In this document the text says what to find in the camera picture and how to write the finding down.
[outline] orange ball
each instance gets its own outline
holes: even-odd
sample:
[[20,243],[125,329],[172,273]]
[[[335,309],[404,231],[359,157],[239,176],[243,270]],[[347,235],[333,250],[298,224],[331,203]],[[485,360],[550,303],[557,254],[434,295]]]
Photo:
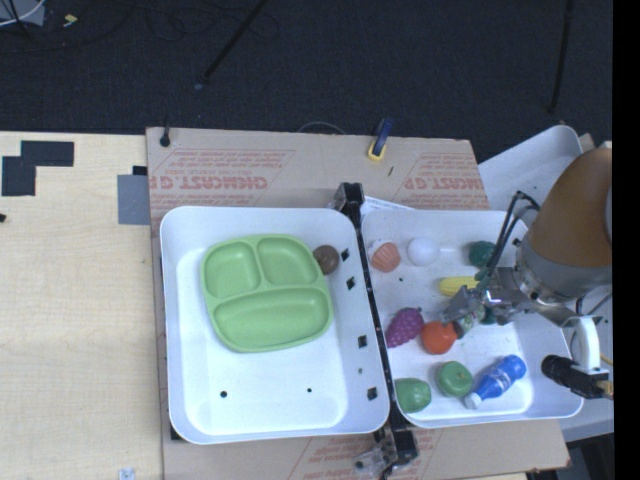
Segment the orange ball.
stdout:
[[439,320],[427,322],[420,330],[422,344],[430,354],[448,352],[458,339],[453,323],[443,324]]

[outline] bottle cap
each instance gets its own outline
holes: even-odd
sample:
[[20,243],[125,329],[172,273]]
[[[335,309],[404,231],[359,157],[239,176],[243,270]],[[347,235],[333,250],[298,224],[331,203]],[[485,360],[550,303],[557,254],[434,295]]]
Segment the bottle cap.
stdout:
[[464,405],[466,405],[469,409],[477,409],[480,407],[482,403],[482,398],[478,393],[469,393],[464,397]]

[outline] light wood surface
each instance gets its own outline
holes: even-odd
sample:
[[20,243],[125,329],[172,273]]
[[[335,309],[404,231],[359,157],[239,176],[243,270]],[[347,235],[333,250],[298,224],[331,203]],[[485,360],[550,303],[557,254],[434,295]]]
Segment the light wood surface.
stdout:
[[0,478],[161,479],[150,229],[118,224],[145,138],[0,132],[0,156],[21,140],[71,140],[75,160],[0,196]]

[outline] white ball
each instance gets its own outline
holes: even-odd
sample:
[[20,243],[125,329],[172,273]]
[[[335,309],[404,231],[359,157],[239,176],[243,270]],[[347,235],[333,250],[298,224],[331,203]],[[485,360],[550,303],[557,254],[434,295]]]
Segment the white ball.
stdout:
[[440,256],[440,246],[431,238],[414,238],[409,242],[407,255],[411,263],[419,267],[424,267],[438,259]]

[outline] green plate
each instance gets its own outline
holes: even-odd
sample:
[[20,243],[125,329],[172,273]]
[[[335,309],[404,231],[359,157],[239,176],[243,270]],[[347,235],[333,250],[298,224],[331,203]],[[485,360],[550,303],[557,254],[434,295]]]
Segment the green plate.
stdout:
[[290,235],[251,235],[210,247],[201,263],[207,311],[237,352],[307,343],[333,320],[333,304],[313,252]]

